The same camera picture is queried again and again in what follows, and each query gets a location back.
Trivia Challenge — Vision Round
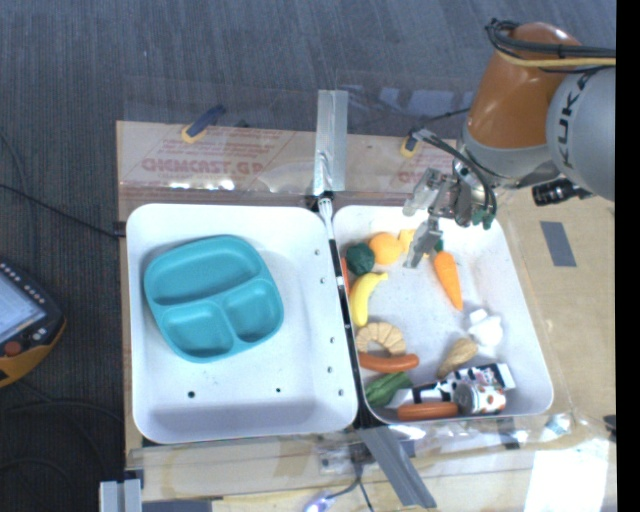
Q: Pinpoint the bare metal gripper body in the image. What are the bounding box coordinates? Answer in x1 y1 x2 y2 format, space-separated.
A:
433 159 495 227

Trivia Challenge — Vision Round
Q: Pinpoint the tan toy croissant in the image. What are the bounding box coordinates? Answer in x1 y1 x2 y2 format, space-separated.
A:
355 321 407 357

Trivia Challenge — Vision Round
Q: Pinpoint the white can with coloured dots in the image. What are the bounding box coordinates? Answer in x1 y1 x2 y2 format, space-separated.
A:
453 381 508 417

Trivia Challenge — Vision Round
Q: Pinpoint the tan cone-shaped toy bread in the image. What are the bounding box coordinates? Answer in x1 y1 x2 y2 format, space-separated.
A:
436 336 479 380

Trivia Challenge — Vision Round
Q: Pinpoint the black and white carton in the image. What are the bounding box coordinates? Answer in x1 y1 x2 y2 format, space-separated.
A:
386 361 517 409

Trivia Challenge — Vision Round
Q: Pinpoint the black cylinder on white bracket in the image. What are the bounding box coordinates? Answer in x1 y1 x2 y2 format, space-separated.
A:
531 175 594 208

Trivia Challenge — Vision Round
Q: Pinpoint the brown cardboard board red print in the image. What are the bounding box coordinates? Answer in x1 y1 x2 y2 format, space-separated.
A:
115 119 617 506

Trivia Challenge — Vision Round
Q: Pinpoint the white plastic tray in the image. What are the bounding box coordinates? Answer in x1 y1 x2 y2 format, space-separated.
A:
124 202 360 445
331 204 555 425

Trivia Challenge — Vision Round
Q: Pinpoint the yellow banana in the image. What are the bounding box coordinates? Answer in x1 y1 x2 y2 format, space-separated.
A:
347 270 390 329

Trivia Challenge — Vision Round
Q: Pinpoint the yellow toy cheese wedge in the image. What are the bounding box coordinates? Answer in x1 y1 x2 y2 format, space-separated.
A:
397 228 432 259

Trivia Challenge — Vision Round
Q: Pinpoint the small white bottle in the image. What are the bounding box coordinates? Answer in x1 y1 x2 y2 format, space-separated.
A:
466 307 504 348

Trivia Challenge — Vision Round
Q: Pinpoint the green toy cucumber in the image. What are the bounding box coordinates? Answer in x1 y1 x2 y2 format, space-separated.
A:
364 370 414 408

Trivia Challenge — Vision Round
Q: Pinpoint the orange toy fruit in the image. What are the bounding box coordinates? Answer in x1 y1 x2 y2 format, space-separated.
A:
368 231 404 267

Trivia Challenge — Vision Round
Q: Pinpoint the green toy broccoli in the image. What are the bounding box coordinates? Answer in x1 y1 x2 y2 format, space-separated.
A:
345 242 377 277

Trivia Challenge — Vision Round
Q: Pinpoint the blue divided plate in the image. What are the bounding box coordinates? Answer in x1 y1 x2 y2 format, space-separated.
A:
142 234 286 364

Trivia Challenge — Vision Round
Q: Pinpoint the orange toy sausage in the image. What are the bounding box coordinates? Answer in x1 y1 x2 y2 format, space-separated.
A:
357 351 421 374
396 400 460 422

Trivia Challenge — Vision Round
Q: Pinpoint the orange toy carrot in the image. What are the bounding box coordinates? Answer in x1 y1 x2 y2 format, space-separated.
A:
431 239 465 313

